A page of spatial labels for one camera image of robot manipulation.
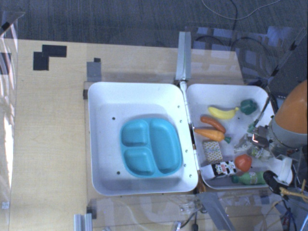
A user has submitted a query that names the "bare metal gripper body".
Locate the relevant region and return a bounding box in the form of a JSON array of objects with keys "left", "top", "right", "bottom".
[{"left": 251, "top": 125, "right": 277, "bottom": 154}]

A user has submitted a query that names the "red tomato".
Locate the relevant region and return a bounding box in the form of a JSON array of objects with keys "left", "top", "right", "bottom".
[{"left": 234, "top": 154, "right": 253, "bottom": 173}]

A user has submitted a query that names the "clear plastic bottle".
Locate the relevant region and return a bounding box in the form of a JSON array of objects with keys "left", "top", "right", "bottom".
[{"left": 247, "top": 145, "right": 273, "bottom": 160}]

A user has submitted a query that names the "black and white carton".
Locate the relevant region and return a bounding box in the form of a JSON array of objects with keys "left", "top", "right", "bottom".
[{"left": 211, "top": 160, "right": 238, "bottom": 180}]

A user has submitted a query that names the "yellow patterned packet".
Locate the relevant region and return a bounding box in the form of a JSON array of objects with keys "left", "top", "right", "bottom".
[{"left": 202, "top": 140, "right": 224, "bottom": 165}]

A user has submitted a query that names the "green plastic bottle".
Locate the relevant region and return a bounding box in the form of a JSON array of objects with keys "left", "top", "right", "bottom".
[{"left": 231, "top": 171, "right": 267, "bottom": 186}]

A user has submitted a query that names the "green bell pepper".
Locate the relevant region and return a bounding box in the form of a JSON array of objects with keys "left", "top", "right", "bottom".
[{"left": 240, "top": 99, "right": 258, "bottom": 116}]

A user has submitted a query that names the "orange carrot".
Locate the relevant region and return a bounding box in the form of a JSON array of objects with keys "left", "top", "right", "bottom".
[{"left": 193, "top": 127, "right": 232, "bottom": 144}]

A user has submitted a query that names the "yellow banana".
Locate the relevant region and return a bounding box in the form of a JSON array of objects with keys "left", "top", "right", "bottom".
[{"left": 207, "top": 106, "right": 240, "bottom": 121}]

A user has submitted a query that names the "orange sausage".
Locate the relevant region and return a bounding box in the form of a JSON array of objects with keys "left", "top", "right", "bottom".
[{"left": 200, "top": 115, "right": 227, "bottom": 134}]

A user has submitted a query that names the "white plastic tray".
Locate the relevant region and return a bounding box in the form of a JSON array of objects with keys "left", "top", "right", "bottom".
[
  {"left": 186, "top": 83, "right": 278, "bottom": 190},
  {"left": 87, "top": 81, "right": 199, "bottom": 197}
]

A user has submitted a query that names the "blue divided plate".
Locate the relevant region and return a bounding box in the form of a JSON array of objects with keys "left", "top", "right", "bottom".
[{"left": 119, "top": 118, "right": 182, "bottom": 179}]

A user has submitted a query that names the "black cylinder on white bracket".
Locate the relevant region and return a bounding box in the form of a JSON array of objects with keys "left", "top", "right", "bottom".
[{"left": 263, "top": 156, "right": 294, "bottom": 195}]

